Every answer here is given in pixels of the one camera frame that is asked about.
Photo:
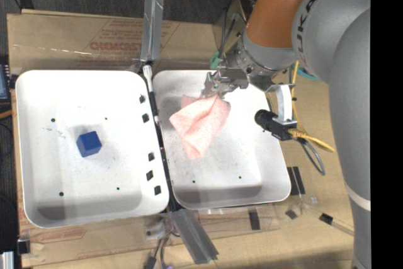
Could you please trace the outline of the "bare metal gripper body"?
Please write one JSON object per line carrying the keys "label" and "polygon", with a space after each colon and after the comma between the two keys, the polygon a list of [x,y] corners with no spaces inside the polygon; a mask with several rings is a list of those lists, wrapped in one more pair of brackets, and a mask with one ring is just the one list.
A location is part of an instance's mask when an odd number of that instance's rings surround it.
{"label": "bare metal gripper body", "polygon": [[273,50],[234,47],[226,53],[219,52],[216,80],[219,84],[233,84],[245,89],[249,85],[267,92],[274,85],[278,72],[278,54]]}

